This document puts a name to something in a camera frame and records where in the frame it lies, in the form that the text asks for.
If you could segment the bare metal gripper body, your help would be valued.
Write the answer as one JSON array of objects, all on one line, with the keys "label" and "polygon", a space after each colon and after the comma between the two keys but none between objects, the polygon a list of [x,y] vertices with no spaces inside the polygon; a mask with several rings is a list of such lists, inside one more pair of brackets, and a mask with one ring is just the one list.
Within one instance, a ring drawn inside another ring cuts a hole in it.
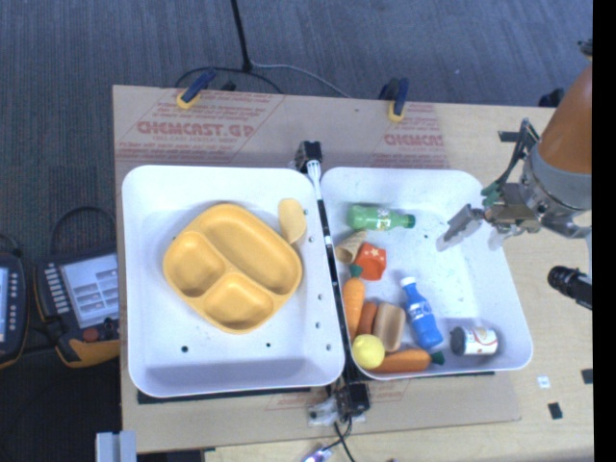
[{"label": "bare metal gripper body", "polygon": [[484,218],[506,235],[536,233],[548,229],[567,239],[585,239],[592,226],[580,226],[574,218],[582,209],[563,203],[540,185],[494,182],[482,190]]}]

